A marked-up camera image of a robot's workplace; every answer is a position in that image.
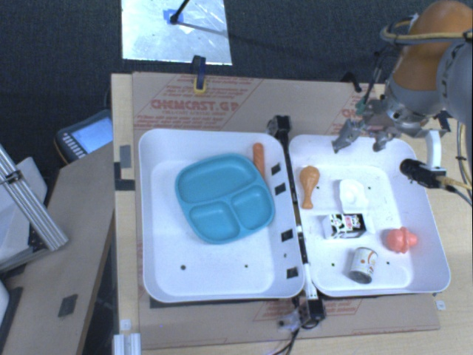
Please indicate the thin black and white rod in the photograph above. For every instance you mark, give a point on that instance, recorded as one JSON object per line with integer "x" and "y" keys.
{"x": 295, "y": 205}

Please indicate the black and white milk carton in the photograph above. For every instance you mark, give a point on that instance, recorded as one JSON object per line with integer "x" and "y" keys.
{"x": 345, "y": 226}

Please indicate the black cylinder on white bracket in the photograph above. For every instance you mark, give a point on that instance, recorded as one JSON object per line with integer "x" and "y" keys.
{"x": 425, "y": 168}

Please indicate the brown cardboard board red print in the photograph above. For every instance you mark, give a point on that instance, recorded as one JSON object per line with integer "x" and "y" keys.
{"x": 221, "y": 102}

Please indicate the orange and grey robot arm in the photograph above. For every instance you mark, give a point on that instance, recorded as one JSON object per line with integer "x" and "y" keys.
{"x": 428, "y": 61}

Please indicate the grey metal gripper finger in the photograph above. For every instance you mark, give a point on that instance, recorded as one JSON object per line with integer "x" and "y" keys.
{"x": 382, "y": 141}
{"x": 343, "y": 137}

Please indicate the white plastic tray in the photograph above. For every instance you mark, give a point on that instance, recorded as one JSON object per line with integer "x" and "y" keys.
{"x": 221, "y": 264}
{"x": 417, "y": 213}

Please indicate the small white can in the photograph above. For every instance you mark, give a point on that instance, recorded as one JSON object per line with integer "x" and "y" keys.
{"x": 364, "y": 264}

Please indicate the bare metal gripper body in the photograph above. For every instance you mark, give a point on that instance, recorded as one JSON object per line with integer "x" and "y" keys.
{"x": 391, "y": 118}

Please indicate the blue divided plate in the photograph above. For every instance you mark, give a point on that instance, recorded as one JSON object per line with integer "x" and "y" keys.
{"x": 221, "y": 198}

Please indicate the orange toy chicken drumstick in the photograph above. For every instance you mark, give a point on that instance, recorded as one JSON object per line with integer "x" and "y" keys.
{"x": 308, "y": 183}

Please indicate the orange toy sausage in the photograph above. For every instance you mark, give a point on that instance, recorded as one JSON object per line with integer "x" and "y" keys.
{"x": 259, "y": 157}

